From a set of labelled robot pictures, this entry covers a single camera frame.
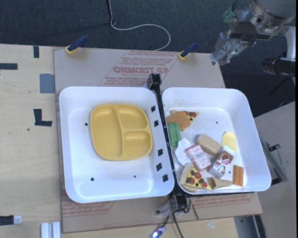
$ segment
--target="wooden surface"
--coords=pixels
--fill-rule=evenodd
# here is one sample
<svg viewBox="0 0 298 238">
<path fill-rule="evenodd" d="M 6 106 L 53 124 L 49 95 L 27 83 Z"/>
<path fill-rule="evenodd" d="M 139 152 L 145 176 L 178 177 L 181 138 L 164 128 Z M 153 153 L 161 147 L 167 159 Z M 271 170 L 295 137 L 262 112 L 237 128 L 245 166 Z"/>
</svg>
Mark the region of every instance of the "wooden surface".
<svg viewBox="0 0 298 238">
<path fill-rule="evenodd" d="M 0 226 L 0 238 L 40 237 L 40 224 L 61 221 L 60 178 L 55 94 L 40 93 L 39 75 L 54 74 L 53 48 L 0 44 L 0 63 L 17 63 L 17 70 L 0 71 L 0 216 L 22 216 L 22 224 Z M 34 109 L 51 127 L 35 126 Z M 236 238 L 233 218 L 179 223 L 184 237 Z M 64 238 L 150 237 L 158 226 L 62 234 Z M 180 237 L 167 224 L 167 237 Z"/>
</svg>

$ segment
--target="blue clamp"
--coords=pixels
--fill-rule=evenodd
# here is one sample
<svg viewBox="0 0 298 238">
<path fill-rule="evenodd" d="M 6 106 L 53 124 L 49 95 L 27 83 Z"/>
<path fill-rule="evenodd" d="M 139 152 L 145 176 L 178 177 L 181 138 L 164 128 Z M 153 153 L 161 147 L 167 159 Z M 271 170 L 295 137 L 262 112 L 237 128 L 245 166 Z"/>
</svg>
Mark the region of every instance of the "blue clamp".
<svg viewBox="0 0 298 238">
<path fill-rule="evenodd" d="M 69 55 L 74 53 L 78 47 L 83 47 L 88 42 L 88 40 L 88 36 L 83 36 L 79 38 L 78 40 L 74 41 L 71 45 L 65 48 L 66 53 Z"/>
<path fill-rule="evenodd" d="M 193 44 L 191 44 L 190 46 L 188 46 L 185 50 L 181 51 L 179 54 L 178 54 L 178 58 L 180 60 L 185 60 L 188 56 L 188 54 L 190 52 L 192 52 L 196 47 L 198 46 L 198 44 L 195 42 Z"/>
</svg>

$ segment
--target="yellow plate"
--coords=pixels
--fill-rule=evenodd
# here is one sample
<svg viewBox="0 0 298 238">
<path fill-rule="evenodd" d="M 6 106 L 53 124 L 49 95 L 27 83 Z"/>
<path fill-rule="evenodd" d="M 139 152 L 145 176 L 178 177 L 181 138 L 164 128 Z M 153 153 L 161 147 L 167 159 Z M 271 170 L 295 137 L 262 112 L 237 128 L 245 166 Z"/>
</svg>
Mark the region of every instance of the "yellow plate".
<svg viewBox="0 0 298 238">
<path fill-rule="evenodd" d="M 105 104 L 93 109 L 90 133 L 96 153 L 106 160 L 133 160 L 152 150 L 146 113 L 130 104 Z"/>
</svg>

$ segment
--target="toy pizza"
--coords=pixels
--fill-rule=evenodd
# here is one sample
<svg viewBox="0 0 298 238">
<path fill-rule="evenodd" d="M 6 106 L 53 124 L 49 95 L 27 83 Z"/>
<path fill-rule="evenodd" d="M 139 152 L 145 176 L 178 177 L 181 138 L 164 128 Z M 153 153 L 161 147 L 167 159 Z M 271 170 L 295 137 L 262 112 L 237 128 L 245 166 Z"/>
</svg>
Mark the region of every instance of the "toy pizza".
<svg viewBox="0 0 298 238">
<path fill-rule="evenodd" d="M 189 111 L 170 111 L 171 115 L 166 118 L 167 123 L 176 122 L 179 125 L 180 130 L 184 130 L 189 127 L 191 123 L 198 116 L 199 112 Z"/>
<path fill-rule="evenodd" d="M 182 184 L 185 185 L 185 187 L 211 190 L 211 187 L 208 185 L 206 179 L 202 177 L 200 172 L 198 172 L 191 163 L 188 165 L 190 166 L 185 168 L 186 179 L 184 182 L 182 182 Z"/>
</svg>

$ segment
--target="orange toy wafer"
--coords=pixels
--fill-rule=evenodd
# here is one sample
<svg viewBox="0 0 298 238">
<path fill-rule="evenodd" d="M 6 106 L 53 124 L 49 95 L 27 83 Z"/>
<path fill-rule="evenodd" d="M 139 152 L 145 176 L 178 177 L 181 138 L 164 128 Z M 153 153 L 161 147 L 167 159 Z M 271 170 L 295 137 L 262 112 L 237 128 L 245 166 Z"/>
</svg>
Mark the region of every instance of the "orange toy wafer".
<svg viewBox="0 0 298 238">
<path fill-rule="evenodd" d="M 243 187 L 244 168 L 233 165 L 233 181 L 232 183 Z"/>
</svg>

